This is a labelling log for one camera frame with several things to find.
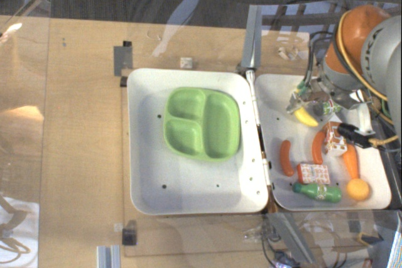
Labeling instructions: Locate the white plastic tray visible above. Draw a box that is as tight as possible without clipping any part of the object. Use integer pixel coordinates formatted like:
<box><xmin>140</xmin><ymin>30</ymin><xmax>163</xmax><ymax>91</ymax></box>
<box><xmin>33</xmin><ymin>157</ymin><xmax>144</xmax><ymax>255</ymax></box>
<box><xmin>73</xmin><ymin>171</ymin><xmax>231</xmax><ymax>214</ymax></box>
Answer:
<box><xmin>253</xmin><ymin>73</ymin><xmax>393</xmax><ymax>212</ymax></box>
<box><xmin>126</xmin><ymin>67</ymin><xmax>270</xmax><ymax>217</ymax></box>

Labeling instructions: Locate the orange carrot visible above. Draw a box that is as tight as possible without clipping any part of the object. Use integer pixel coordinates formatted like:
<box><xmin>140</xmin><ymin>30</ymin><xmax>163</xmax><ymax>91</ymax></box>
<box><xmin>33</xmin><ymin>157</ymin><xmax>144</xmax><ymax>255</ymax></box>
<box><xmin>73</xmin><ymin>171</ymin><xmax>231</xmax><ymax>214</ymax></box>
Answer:
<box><xmin>342</xmin><ymin>143</ymin><xmax>360</xmax><ymax>181</ymax></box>

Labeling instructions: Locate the small green bottle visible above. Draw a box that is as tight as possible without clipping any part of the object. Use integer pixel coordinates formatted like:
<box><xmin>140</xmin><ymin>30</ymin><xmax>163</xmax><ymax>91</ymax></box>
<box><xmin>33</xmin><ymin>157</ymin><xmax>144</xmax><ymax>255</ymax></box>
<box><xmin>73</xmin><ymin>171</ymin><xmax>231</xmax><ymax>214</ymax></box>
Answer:
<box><xmin>313</xmin><ymin>99</ymin><xmax>344</xmax><ymax>117</ymax></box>

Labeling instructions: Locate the orange sausage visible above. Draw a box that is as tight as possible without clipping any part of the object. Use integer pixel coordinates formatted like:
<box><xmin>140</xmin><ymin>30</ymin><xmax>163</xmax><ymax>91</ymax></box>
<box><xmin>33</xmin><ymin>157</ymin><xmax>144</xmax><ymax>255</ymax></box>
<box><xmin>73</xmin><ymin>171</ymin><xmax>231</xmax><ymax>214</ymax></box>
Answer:
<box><xmin>279</xmin><ymin>139</ymin><xmax>296</xmax><ymax>178</ymax></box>
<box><xmin>311</xmin><ymin>130</ymin><xmax>328</xmax><ymax>166</ymax></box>

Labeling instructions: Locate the yellow banana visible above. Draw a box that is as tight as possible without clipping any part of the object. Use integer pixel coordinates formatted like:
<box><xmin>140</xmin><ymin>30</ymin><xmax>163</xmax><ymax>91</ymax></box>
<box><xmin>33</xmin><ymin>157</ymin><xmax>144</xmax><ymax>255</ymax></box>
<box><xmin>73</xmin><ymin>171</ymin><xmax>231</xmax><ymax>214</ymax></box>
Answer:
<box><xmin>293</xmin><ymin>107</ymin><xmax>320</xmax><ymax>128</ymax></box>

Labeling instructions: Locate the orange ball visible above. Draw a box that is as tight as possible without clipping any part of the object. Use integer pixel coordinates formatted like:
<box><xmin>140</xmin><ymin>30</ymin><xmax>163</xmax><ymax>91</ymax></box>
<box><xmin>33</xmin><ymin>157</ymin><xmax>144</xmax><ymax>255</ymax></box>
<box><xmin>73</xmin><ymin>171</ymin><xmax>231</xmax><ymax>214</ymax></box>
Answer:
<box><xmin>346</xmin><ymin>178</ymin><xmax>371</xmax><ymax>201</ymax></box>

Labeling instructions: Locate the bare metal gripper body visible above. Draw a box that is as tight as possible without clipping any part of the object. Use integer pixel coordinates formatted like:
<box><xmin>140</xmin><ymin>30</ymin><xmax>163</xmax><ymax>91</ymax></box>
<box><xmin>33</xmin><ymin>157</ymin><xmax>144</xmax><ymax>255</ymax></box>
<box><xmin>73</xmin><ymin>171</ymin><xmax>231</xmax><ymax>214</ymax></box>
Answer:
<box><xmin>298</xmin><ymin>78</ymin><xmax>367</xmax><ymax>110</ymax></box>

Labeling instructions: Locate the green divided plate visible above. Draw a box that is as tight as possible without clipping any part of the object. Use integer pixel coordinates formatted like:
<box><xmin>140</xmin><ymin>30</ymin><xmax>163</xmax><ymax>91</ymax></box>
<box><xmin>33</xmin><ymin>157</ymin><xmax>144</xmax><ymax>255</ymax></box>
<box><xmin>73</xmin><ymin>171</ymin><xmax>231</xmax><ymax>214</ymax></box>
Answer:
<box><xmin>163</xmin><ymin>86</ymin><xmax>242</xmax><ymax>163</ymax></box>

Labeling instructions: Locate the orange and white carton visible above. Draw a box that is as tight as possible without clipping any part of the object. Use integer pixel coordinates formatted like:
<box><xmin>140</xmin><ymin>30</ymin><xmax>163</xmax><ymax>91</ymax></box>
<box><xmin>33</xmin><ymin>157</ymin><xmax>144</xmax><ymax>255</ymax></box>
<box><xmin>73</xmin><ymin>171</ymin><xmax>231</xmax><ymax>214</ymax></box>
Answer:
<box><xmin>322</xmin><ymin>121</ymin><xmax>348</xmax><ymax>156</ymax></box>
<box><xmin>296</xmin><ymin>163</ymin><xmax>332</xmax><ymax>185</ymax></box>

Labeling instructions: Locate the large green bottle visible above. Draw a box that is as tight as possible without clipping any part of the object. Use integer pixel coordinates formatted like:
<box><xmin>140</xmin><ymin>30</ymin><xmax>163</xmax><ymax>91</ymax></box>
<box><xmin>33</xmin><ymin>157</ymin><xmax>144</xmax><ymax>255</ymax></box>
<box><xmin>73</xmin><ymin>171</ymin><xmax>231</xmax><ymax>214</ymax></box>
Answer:
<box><xmin>292</xmin><ymin>182</ymin><xmax>343</xmax><ymax>204</ymax></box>

